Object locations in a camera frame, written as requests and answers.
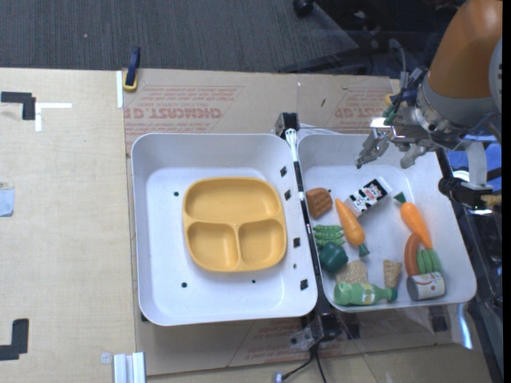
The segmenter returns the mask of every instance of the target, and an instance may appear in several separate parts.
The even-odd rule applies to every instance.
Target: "white tray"
[[[408,306],[444,305],[468,302],[476,293],[476,279],[454,216],[450,201],[438,190],[442,177],[437,157],[428,153],[419,157],[411,168],[402,169],[399,161],[403,156],[391,145],[382,157],[360,169],[355,159],[362,149],[365,135],[310,135],[298,144],[304,190],[327,188],[332,198],[345,200],[349,194],[372,179],[382,177],[393,191],[381,202],[359,217],[365,233],[365,244],[370,254],[362,257],[366,264],[368,281],[384,286],[383,260],[403,263],[403,252],[410,230],[401,219],[399,204],[393,199],[403,192],[408,201],[415,202],[429,228],[434,249],[440,258],[442,274],[446,281],[446,294],[441,298],[411,301],[406,290],[406,270],[398,284],[398,299],[387,303],[380,301],[373,306],[339,306],[334,302],[335,277],[322,271],[323,289],[330,303],[346,312],[362,312]],[[335,207],[328,213],[311,220],[311,225],[340,224]],[[356,248],[343,245],[349,260],[359,259]]]
[[[177,326],[299,317],[314,308],[318,287],[284,140],[270,134],[151,133],[133,144],[132,168],[138,295],[149,321]],[[260,178],[280,194],[287,252],[275,266],[218,273],[192,261],[184,241],[183,196],[195,181],[216,176]]]

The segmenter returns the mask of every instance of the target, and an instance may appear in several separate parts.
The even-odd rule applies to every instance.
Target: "carrot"
[[[352,246],[358,246],[358,256],[363,257],[369,254],[369,250],[364,245],[366,233],[358,222],[357,218],[350,209],[341,200],[335,199],[335,208],[343,226],[344,235]]]
[[[405,268],[409,276],[418,275],[420,272],[417,264],[417,249],[420,241],[421,237],[416,233],[412,233],[406,241]]]
[[[401,217],[408,228],[421,237],[421,241],[427,248],[433,248],[430,232],[418,207],[414,203],[406,201],[402,192],[395,195],[394,198],[401,203]]]

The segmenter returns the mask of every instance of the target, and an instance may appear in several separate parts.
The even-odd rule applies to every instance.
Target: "caster wheel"
[[[312,5],[312,0],[293,0],[293,9],[295,9],[298,17],[308,16],[314,6]]]

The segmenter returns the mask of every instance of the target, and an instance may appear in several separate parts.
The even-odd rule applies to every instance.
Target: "wooden surface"
[[[124,149],[113,72],[1,69],[2,91],[31,92],[43,130],[0,104],[0,345],[30,320],[28,353],[0,361],[0,381],[111,381],[103,352],[132,353],[133,296]]]

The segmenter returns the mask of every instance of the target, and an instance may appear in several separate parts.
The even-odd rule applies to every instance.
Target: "blue and yellow clamp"
[[[137,89],[138,75],[137,69],[141,62],[140,47],[133,46],[131,48],[131,58],[129,59],[129,67],[124,72],[122,80],[122,88],[124,91],[132,93]]]

